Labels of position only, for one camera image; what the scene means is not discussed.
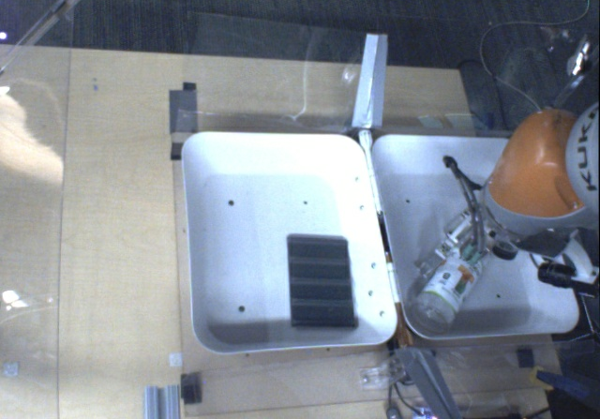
white cable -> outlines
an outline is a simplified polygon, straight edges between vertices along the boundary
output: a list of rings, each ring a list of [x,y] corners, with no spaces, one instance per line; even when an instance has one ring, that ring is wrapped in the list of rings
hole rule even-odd
[[[481,41],[479,42],[479,59],[481,61],[481,65],[484,68],[484,71],[494,81],[498,81],[499,83],[505,85],[506,87],[509,87],[513,91],[521,94],[523,97],[525,97],[528,101],[530,101],[532,103],[532,105],[535,107],[535,109],[537,109],[538,111],[541,111],[542,108],[539,106],[539,104],[537,102],[535,102],[535,99],[533,99],[531,96],[529,96],[525,91],[522,91],[518,87],[515,87],[514,85],[510,84],[509,82],[499,78],[498,76],[495,76],[494,73],[489,69],[488,65],[486,64],[486,58],[484,56],[484,43],[486,42],[486,37],[488,36],[488,34],[491,31],[493,31],[499,27],[505,26],[505,25],[555,26],[555,25],[565,25],[565,24],[569,24],[571,22],[577,22],[577,21],[583,19],[588,14],[588,12],[590,12],[590,3],[591,3],[591,0],[587,0],[585,10],[581,14],[579,14],[579,16],[577,16],[575,19],[569,19],[567,21],[558,21],[558,22],[510,21],[510,22],[499,22],[498,24],[490,26],[486,30],[486,32],[483,34],[483,36],[481,36]]]

transparent bottle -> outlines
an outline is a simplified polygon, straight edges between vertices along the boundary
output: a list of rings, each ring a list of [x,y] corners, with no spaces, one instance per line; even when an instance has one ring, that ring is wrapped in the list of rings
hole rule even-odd
[[[460,306],[481,276],[485,256],[473,244],[448,251],[411,304],[412,319],[419,332],[436,336],[450,329]]]

wooden table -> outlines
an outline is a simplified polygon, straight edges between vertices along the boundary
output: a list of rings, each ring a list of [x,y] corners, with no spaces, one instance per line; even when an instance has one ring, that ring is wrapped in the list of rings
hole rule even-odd
[[[224,112],[260,112],[303,100],[303,71],[293,61],[72,51],[58,311],[61,419],[142,417],[145,386],[179,382],[169,90],[195,82]],[[324,97],[324,113],[338,98],[323,94],[323,85],[342,71],[311,65],[320,79],[310,96]],[[386,117],[400,124],[468,113],[455,70],[390,67],[386,91]],[[385,401],[375,397],[218,417],[384,417]],[[507,397],[516,403],[526,397],[530,411],[545,404],[541,389]]]

plastic bottle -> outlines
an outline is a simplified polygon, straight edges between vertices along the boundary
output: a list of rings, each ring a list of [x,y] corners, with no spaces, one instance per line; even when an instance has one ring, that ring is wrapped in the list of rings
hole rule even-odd
[[[411,305],[412,319],[419,332],[443,334],[450,329],[465,297],[469,295],[484,268],[486,254],[467,245],[453,248]]]

bottle label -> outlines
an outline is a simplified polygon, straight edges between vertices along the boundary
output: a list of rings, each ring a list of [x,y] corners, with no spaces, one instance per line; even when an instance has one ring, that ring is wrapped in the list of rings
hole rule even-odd
[[[481,275],[482,269],[481,261],[469,264],[450,257],[438,267],[422,293],[440,296],[455,313],[458,313],[462,301]]]

